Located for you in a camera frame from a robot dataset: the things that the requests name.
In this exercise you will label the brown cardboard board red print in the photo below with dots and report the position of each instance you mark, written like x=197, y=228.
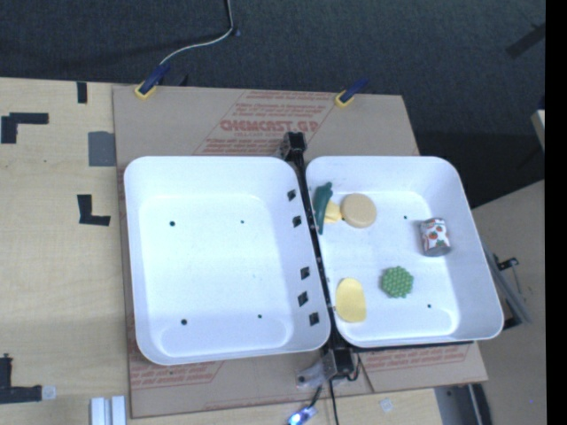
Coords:
x=177, y=118

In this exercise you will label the small can with strawberry print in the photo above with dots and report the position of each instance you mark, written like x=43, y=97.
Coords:
x=435, y=236

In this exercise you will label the white plastic tray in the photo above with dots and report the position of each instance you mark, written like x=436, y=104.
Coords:
x=212, y=259
x=398, y=255

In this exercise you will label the tan round biscuit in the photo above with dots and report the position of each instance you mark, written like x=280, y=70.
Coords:
x=358, y=210

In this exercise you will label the yellow oval toy food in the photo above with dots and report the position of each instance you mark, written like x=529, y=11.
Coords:
x=350, y=300

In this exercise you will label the green round grapes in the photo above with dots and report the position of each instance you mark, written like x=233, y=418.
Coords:
x=397, y=282

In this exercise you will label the green and yellow toy corn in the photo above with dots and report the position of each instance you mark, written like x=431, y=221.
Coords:
x=322, y=202

